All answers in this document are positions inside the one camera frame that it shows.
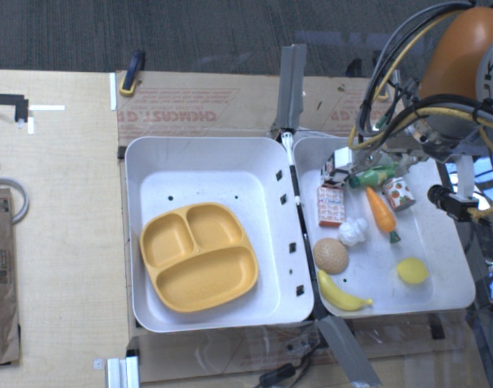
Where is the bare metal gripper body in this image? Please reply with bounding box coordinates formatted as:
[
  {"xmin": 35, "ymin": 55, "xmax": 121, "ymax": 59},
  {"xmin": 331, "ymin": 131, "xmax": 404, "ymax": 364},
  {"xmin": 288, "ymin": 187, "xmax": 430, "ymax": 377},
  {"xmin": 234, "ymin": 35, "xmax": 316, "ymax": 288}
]
[{"xmin": 376, "ymin": 124, "xmax": 435, "ymax": 164}]

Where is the green bottle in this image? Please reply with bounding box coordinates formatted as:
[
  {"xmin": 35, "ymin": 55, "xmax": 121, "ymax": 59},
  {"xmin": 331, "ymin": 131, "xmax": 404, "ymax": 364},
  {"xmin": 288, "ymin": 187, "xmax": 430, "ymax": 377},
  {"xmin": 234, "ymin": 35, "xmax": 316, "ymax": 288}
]
[{"xmin": 348, "ymin": 164, "xmax": 398, "ymax": 189}]

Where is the white can with orange print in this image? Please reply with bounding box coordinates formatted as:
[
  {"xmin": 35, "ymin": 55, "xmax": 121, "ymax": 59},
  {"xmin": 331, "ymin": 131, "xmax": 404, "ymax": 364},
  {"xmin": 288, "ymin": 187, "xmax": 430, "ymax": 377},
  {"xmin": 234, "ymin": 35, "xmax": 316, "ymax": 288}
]
[{"xmin": 382, "ymin": 176, "xmax": 416, "ymax": 213}]

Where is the black and white carton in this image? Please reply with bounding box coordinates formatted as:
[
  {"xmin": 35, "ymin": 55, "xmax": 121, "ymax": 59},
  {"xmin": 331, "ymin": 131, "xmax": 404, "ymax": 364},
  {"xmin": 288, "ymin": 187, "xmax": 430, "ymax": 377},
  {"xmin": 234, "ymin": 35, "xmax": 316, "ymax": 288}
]
[{"xmin": 319, "ymin": 146, "xmax": 356, "ymax": 188}]

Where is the orange carrot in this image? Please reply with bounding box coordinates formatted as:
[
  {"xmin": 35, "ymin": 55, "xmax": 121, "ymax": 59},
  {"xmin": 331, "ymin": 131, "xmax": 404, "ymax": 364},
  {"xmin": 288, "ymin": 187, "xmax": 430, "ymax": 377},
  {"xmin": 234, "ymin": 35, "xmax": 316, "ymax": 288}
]
[{"xmin": 365, "ymin": 186, "xmax": 402, "ymax": 244}]

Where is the orange and white carton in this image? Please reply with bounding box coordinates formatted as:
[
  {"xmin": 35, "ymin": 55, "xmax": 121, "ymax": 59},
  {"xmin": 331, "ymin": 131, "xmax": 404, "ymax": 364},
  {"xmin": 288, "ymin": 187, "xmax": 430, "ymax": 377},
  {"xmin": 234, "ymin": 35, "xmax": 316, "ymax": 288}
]
[{"xmin": 316, "ymin": 185, "xmax": 348, "ymax": 228}]

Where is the white garlic bulb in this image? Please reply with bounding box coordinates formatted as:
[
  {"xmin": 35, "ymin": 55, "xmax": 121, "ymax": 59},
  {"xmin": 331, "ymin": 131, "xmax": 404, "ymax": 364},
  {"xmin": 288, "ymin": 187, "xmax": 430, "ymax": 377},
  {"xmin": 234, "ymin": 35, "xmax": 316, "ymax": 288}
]
[{"xmin": 337, "ymin": 217, "xmax": 369, "ymax": 248}]

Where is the thin black and white rod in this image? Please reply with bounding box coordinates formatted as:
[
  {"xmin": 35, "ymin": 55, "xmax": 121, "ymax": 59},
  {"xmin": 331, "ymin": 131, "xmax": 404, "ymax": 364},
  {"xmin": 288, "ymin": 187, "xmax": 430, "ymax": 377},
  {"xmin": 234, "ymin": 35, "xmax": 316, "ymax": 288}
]
[{"xmin": 280, "ymin": 131, "xmax": 321, "ymax": 321}]

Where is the brown bread bun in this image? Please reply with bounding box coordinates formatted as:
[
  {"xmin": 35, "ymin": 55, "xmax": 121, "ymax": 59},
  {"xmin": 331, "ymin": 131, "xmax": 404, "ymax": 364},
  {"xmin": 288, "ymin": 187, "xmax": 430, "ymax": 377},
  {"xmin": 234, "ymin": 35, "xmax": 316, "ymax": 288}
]
[{"xmin": 312, "ymin": 238, "xmax": 349, "ymax": 276}]

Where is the yellow lemon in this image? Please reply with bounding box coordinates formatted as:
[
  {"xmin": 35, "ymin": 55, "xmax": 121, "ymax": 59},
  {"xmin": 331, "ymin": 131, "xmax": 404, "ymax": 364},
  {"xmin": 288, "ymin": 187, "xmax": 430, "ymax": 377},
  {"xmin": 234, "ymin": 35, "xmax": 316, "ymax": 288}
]
[{"xmin": 395, "ymin": 256, "xmax": 430, "ymax": 285}]

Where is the white plastic tray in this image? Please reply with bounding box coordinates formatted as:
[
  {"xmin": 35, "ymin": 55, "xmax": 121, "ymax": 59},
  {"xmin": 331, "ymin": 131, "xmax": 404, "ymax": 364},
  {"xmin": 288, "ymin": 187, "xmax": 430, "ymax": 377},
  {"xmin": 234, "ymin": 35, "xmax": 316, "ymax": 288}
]
[
  {"xmin": 291, "ymin": 136, "xmax": 477, "ymax": 319},
  {"xmin": 124, "ymin": 136, "xmax": 315, "ymax": 334}
]

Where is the yellow banana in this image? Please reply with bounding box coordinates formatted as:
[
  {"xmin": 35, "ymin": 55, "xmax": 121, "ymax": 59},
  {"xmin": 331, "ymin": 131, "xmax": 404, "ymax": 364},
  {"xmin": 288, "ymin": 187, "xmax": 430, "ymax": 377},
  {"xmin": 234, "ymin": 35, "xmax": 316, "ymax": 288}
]
[{"xmin": 316, "ymin": 269, "xmax": 373, "ymax": 312}]

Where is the brown cardboard board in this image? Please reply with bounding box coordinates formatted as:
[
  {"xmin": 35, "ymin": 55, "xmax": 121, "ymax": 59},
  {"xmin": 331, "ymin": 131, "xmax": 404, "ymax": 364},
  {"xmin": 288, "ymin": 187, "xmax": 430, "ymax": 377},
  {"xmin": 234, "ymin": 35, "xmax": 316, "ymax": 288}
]
[{"xmin": 116, "ymin": 70, "xmax": 488, "ymax": 384}]

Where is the yellow divided plate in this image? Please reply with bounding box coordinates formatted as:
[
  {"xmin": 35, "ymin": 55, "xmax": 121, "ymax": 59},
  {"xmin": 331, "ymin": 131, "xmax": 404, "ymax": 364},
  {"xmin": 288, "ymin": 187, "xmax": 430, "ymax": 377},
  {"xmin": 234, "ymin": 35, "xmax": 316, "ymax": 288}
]
[{"xmin": 139, "ymin": 202, "xmax": 259, "ymax": 314}]

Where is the brown paper bag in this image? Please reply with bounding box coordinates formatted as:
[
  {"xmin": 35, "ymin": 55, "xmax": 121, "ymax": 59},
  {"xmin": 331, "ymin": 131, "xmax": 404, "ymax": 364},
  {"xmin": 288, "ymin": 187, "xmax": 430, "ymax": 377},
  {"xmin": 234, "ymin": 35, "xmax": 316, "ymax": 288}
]
[{"xmin": 0, "ymin": 188, "xmax": 21, "ymax": 366}]

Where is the black cylinder on white bracket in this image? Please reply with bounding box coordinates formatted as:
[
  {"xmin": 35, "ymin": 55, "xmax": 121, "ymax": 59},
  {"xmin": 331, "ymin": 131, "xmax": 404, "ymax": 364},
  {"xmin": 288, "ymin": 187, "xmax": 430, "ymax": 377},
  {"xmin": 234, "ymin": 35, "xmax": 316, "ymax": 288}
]
[{"xmin": 427, "ymin": 155, "xmax": 481, "ymax": 222}]

